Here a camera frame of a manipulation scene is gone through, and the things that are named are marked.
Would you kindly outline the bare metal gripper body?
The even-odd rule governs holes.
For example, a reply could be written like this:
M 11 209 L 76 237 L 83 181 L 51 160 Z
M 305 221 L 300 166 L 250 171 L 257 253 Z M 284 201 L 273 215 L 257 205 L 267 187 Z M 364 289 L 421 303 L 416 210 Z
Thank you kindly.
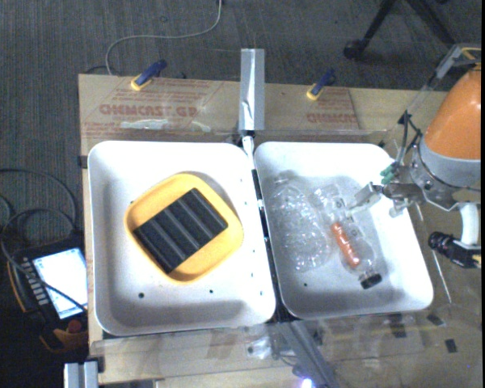
M 381 172 L 382 193 L 397 205 L 429 203 L 444 211 L 454 211 L 463 201 L 454 194 L 478 196 L 480 188 L 458 187 L 437 178 L 425 167 L 388 166 Z

